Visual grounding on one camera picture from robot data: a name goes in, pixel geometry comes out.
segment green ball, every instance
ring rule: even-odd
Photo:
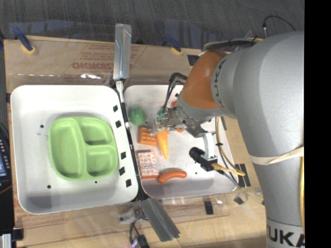
[[[146,122],[147,116],[145,112],[139,108],[136,107],[133,110],[131,110],[129,114],[129,120],[135,124],[136,126],[140,126]]]

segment divided green plate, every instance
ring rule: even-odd
[[[113,130],[94,117],[65,117],[49,131],[51,161],[55,172],[67,180],[101,178],[118,164]]]

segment toy sausage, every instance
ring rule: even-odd
[[[161,184],[165,183],[171,178],[185,178],[187,177],[187,173],[182,170],[173,170],[173,171],[168,171],[160,175],[157,179],[157,181]]]

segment toy carrot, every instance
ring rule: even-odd
[[[163,153],[164,158],[168,158],[168,132],[164,129],[162,132],[156,134],[157,141]]]

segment white plastic tray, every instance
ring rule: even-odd
[[[43,214],[126,203],[136,197],[138,182],[114,90],[105,86],[20,86],[11,94],[11,113],[18,198],[24,210]],[[119,155],[114,173],[85,181],[65,180],[55,173],[49,153],[49,127],[66,116],[92,116],[110,124]],[[120,175],[122,167],[125,172]]]
[[[152,127],[153,119],[157,111],[163,105],[166,98],[168,86],[166,85],[134,85],[124,92],[124,99],[128,113],[135,107],[140,107],[147,115],[147,123],[143,127]],[[176,100],[175,94],[180,93],[182,86],[177,86],[168,104]],[[143,179],[144,191],[153,198],[174,198],[213,195],[233,191],[235,185],[225,176],[217,172],[206,172],[200,165],[194,163],[189,156],[189,150],[196,146],[204,150],[202,138],[194,138],[188,132],[178,133],[172,131],[168,136],[169,152],[168,160],[165,160],[159,147],[143,146],[138,144],[138,127],[131,124],[132,139],[135,151],[149,149],[155,153],[159,172],[163,170],[182,169],[187,172],[185,179],[174,178],[164,184],[160,184],[154,179]],[[205,123],[203,128],[207,131],[215,130],[215,121]],[[223,149],[228,158],[233,162],[228,140],[223,126],[220,128],[220,136]],[[215,147],[215,155],[219,158],[218,163],[222,164],[219,152]]]

